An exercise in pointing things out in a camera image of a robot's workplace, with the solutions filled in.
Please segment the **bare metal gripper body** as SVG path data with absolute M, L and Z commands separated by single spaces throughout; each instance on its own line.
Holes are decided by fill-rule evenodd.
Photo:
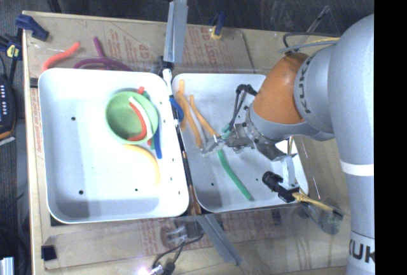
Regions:
M 223 134 L 225 145 L 235 153 L 241 153 L 245 149 L 254 149 L 253 141 L 245 133 L 245 123 L 235 123 L 231 130 Z

